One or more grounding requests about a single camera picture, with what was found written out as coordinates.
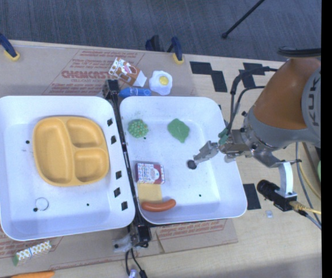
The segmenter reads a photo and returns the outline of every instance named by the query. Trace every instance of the hot dog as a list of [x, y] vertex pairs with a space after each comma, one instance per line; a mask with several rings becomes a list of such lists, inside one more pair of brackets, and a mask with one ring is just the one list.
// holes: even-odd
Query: hot dog
[[163, 212], [173, 208], [175, 205], [176, 201], [174, 199], [170, 199], [163, 203], [142, 202], [141, 208], [150, 212]]

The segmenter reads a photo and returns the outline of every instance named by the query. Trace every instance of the wooden table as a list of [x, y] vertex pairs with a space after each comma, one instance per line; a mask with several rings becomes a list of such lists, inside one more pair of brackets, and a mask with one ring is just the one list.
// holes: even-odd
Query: wooden table
[[[174, 95], [208, 97], [220, 105], [225, 120], [229, 120], [230, 87], [232, 81], [241, 70], [249, 70], [260, 65], [279, 68], [283, 64], [274, 61], [185, 54], [184, 63], [177, 65], [171, 60], [169, 53], [19, 41], [12, 41], [12, 43], [17, 47], [20, 46], [20, 48], [23, 46], [38, 46], [35, 49], [38, 51], [38, 56], [36, 56], [34, 61], [39, 68], [43, 68], [44, 65], [41, 56], [45, 53], [45, 56], [48, 57], [47, 51], [49, 48], [57, 50], [56, 55], [52, 55], [56, 57], [56, 60], [62, 55], [63, 49], [68, 47], [87, 48], [104, 53], [122, 52], [124, 55], [137, 53], [135, 63], [141, 66], [146, 75], [159, 69], [167, 71], [171, 75], [177, 75], [174, 78], [172, 91]], [[50, 75], [48, 70], [46, 67], [46, 77], [33, 78], [35, 82], [32, 83], [31, 81], [28, 84], [24, 79], [30, 73], [31, 67], [24, 70], [12, 68], [11, 73], [7, 75], [0, 65], [0, 97], [7, 94], [26, 94], [29, 90], [28, 85], [41, 87], [39, 89], [41, 93], [37, 92], [35, 94], [48, 92], [46, 90], [47, 87], [51, 89], [52, 83], [60, 81], [56, 75]], [[256, 85], [265, 85], [272, 74], [273, 72], [266, 72], [265, 75], [254, 75], [250, 81], [254, 81]], [[241, 84], [237, 95], [243, 88], [243, 84]], [[248, 91], [242, 98], [240, 112], [248, 111], [259, 94], [260, 90]], [[239, 114], [234, 121], [233, 128], [240, 128], [242, 121], [243, 117]], [[320, 183], [315, 173], [317, 158], [314, 153], [314, 147], [300, 143], [302, 168], [315, 189], [320, 192]], [[277, 151], [275, 156], [279, 159], [293, 160], [295, 158], [295, 145], [293, 144], [286, 149]], [[253, 158], [239, 157], [236, 161], [243, 184], [254, 184], [256, 186], [260, 180], [267, 179], [280, 185], [278, 169], [268, 169]], [[298, 201], [308, 206], [295, 167], [293, 167], [293, 173], [294, 191], [298, 193]], [[308, 189], [308, 192], [314, 208], [320, 210], [320, 200], [310, 189]], [[269, 200], [264, 200], [261, 195], [258, 195], [258, 198], [261, 208], [247, 210], [244, 215], [232, 220], [238, 238], [237, 243], [139, 257], [137, 258], [138, 263], [146, 271], [148, 277], [157, 278], [322, 277], [321, 230], [309, 219], [300, 216], [294, 211], [284, 213], [273, 206]], [[132, 259], [129, 259], [129, 266], [137, 269]], [[127, 274], [124, 260], [118, 260], [59, 269], [56, 270], [55, 277], [125, 278]]]

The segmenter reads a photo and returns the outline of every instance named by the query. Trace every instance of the white tray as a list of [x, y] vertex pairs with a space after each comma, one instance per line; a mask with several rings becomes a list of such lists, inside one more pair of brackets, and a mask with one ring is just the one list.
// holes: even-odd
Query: white tray
[[[61, 187], [40, 177], [32, 131], [39, 120], [54, 115], [83, 116], [102, 128], [110, 157], [110, 170], [102, 180]], [[49, 207], [34, 211], [40, 197]], [[0, 218], [10, 238], [22, 241], [123, 228], [134, 215], [114, 110], [108, 101], [81, 96], [0, 98]]]
[[[120, 112], [132, 172], [136, 162], [157, 162], [164, 166], [166, 182], [161, 185], [164, 200], [176, 206], [164, 212], [140, 208], [152, 224], [172, 224], [233, 218], [244, 214], [247, 199], [236, 162], [225, 163], [224, 155], [200, 163], [195, 170], [187, 161], [208, 141], [216, 142], [224, 127], [220, 107], [204, 97], [128, 97]], [[189, 128], [184, 143], [171, 136], [167, 125], [178, 118]], [[144, 138], [128, 133], [129, 123], [142, 119], [149, 128]]]

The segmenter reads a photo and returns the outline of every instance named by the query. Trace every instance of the black pole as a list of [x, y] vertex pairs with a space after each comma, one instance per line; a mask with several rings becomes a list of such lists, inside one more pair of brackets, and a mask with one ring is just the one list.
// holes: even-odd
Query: black pole
[[247, 16], [249, 16], [256, 8], [258, 8], [265, 0], [258, 1], [239, 21], [237, 21], [227, 32], [223, 33], [222, 38], [226, 38]]

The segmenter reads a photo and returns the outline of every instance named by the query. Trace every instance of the gray carpet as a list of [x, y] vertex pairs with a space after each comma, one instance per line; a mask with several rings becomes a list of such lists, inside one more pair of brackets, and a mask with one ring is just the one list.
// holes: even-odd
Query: gray carpet
[[184, 53], [285, 60], [278, 47], [321, 47], [322, 0], [266, 0], [227, 39], [221, 34], [259, 0], [0, 0], [9, 39], [145, 49], [177, 36]]

